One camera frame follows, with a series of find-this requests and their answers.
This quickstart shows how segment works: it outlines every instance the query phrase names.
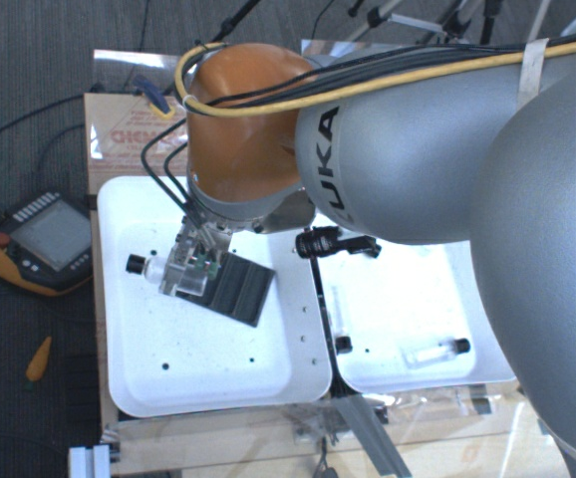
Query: red button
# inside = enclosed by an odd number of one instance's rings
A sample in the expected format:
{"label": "red button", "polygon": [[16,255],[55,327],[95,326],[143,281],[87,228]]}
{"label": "red button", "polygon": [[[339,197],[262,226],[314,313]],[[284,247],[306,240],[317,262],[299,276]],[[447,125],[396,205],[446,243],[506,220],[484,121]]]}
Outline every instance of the red button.
{"label": "red button", "polygon": [[4,232],[0,232],[0,248],[2,248],[3,250],[9,246],[9,243],[11,242],[11,237],[9,237],[9,234],[5,234]]}

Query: gray carpet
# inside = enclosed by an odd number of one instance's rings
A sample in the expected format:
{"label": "gray carpet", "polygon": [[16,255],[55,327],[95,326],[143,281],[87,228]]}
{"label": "gray carpet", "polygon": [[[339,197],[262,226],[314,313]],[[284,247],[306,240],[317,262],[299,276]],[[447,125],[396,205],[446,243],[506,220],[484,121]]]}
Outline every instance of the gray carpet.
{"label": "gray carpet", "polygon": [[[0,0],[0,127],[20,116],[88,91],[93,50],[148,51],[180,55],[194,41],[209,41],[224,19],[247,0]],[[310,38],[330,0],[261,0],[226,37],[231,43],[266,42],[295,51]],[[334,0],[317,23],[316,38],[343,40],[369,9],[389,0]],[[396,12],[435,21],[453,0],[405,0]],[[522,42],[537,0],[505,0],[492,44]],[[576,18],[576,0],[554,0],[539,37],[558,36]],[[479,40],[482,14],[465,33]],[[425,33],[383,24],[365,40],[414,44]],[[86,157],[82,100],[75,99],[0,132],[0,207],[39,190],[55,188],[84,200]],[[96,353],[93,286],[59,299],[26,294],[0,281],[0,478],[57,477],[66,472],[69,447],[97,444],[95,414],[71,416],[71,359]],[[45,336],[53,348],[44,378],[24,389],[24,372]]]}

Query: tripod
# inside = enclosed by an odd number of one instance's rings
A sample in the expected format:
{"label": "tripod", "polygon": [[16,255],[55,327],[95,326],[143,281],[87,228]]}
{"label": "tripod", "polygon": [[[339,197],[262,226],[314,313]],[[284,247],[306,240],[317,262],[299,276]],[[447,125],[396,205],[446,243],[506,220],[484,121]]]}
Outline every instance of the tripod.
{"label": "tripod", "polygon": [[[357,41],[371,29],[378,27],[386,21],[390,21],[428,31],[429,34],[421,41],[422,43],[427,43],[434,35],[442,36],[445,42],[464,42],[462,37],[469,26],[474,12],[485,2],[485,22],[483,24],[480,44],[488,44],[491,38],[494,19],[500,12],[503,0],[455,0],[443,16],[439,18],[438,23],[431,23],[394,13],[388,16],[388,14],[403,1],[404,0],[389,0],[384,5],[371,9],[367,15],[366,22],[355,30],[346,41]],[[348,14],[351,16],[356,15],[357,9],[362,2],[363,0],[358,0],[357,3],[349,9]],[[550,2],[551,0],[538,0],[531,26],[525,36],[525,42],[536,39]]]}

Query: blue clamp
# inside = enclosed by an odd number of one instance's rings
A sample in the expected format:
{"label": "blue clamp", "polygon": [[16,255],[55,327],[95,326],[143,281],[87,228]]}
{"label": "blue clamp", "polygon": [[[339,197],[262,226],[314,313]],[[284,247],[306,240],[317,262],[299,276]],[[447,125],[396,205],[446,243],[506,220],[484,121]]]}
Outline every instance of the blue clamp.
{"label": "blue clamp", "polygon": [[157,116],[163,119],[170,119],[175,115],[175,110],[168,104],[163,94],[148,78],[142,75],[136,75],[133,78],[133,85],[150,101],[150,109],[153,110]]}

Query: yellow cable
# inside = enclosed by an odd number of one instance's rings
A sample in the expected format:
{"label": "yellow cable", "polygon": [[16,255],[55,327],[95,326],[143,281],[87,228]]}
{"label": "yellow cable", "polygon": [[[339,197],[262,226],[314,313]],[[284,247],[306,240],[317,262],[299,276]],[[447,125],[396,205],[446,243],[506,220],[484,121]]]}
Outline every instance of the yellow cable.
{"label": "yellow cable", "polygon": [[[428,80],[430,78],[438,78],[441,76],[454,75],[457,73],[464,73],[467,71],[475,71],[479,69],[494,68],[499,66],[506,66],[509,64],[519,64],[523,60],[523,53],[508,53],[504,55],[494,55],[491,57],[485,57],[482,59],[466,60],[461,62],[454,62],[451,64],[445,64],[442,66],[435,66],[430,68],[419,69],[415,71],[410,71],[406,73],[400,73],[397,75],[391,75],[383,78],[377,78],[375,80],[370,80],[368,82],[362,82],[354,84],[348,87],[343,87],[341,89],[335,89],[323,94],[318,94],[315,96],[306,96],[304,98],[299,98],[291,101],[285,101],[281,103],[272,103],[269,105],[262,105],[259,107],[252,108],[216,108],[210,105],[205,105],[200,103],[194,96],[191,96],[183,85],[181,78],[182,66],[186,63],[187,59],[200,53],[202,50],[215,49],[216,47],[222,47],[223,44],[213,43],[206,45],[206,47],[200,46],[190,50],[186,53],[179,62],[175,69],[175,86],[177,91],[181,96],[184,104],[191,110],[197,111],[201,114],[206,114],[213,117],[223,117],[223,118],[237,118],[237,117],[253,117],[268,114],[276,114],[279,112],[286,112],[289,110],[298,110],[306,107],[312,107],[314,105],[320,105],[322,103],[328,103],[330,101],[337,101],[344,98],[350,98],[352,96],[357,96],[359,94],[365,94],[368,92],[378,91],[381,89],[387,89],[389,87],[395,87],[397,85],[410,84],[413,82],[419,82],[422,80]],[[571,55],[576,53],[576,42],[552,46],[545,50],[545,58],[561,57],[564,55]]]}

